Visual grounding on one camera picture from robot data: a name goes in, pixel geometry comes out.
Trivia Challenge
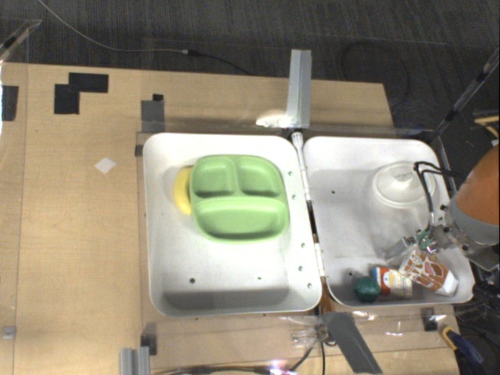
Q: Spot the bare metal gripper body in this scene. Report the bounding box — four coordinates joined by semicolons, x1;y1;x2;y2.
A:
427;224;500;270

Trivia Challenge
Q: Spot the brown and white carton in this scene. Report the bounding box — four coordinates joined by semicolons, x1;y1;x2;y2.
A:
398;248;459;298

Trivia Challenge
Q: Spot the white and orange bottle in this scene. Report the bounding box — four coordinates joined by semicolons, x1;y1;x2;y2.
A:
370;266;414;298

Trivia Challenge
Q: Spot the clear plastic bowl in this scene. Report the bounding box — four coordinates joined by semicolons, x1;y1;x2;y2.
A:
372;161;437;209

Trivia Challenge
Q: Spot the white plastic tray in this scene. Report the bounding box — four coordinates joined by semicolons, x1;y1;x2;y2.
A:
302;136;476;309
141;132;323;319

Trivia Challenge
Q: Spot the green divided plate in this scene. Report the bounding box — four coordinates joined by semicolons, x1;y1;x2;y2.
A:
188;154;291;244

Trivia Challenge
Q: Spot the yellow banana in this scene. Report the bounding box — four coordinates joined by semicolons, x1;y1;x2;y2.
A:
173;166;194;216

